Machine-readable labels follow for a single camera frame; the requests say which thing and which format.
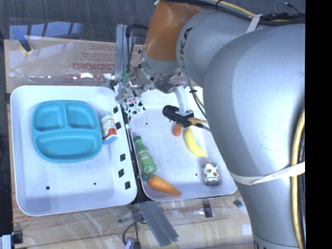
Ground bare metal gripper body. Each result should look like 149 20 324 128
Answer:
127 65 183 93

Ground black and white spotted carton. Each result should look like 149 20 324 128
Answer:
122 94 146 120

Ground white orange and blue carton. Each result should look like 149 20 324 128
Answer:
100 114 118 145

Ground thin black and white rod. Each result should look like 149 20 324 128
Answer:
121 105 145 202

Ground green plastic bottle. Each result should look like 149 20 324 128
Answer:
133 135 158 176

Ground yellow banana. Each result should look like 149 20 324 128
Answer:
184 127 208 158

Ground blue divided plate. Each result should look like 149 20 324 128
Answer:
31 100 104 163

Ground white plastic tray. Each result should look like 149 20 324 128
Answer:
128 86 238 202
9 85 138 217

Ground orange carrot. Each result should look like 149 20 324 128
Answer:
142 174 182 197

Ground white can with red print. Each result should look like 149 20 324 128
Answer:
202 162 221 186

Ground brown cardboard board red print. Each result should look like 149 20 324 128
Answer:
4 38 254 249

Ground black cylinder on white bracket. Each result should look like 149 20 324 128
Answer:
162 86 195 128

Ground black block with thin wires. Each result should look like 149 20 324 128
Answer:
126 238 142 249

